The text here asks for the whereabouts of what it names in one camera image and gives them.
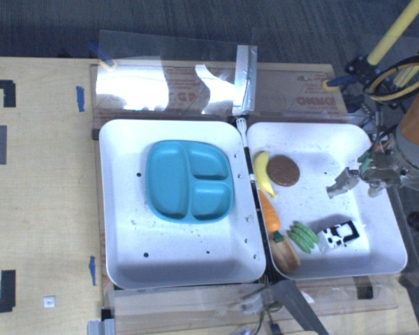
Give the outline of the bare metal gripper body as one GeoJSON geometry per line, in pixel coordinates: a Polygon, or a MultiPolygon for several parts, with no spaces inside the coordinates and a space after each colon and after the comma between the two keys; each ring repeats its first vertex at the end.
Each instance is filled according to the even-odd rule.
{"type": "Polygon", "coordinates": [[[366,151],[360,156],[360,178],[373,188],[408,186],[411,165],[398,151],[366,151]]]}

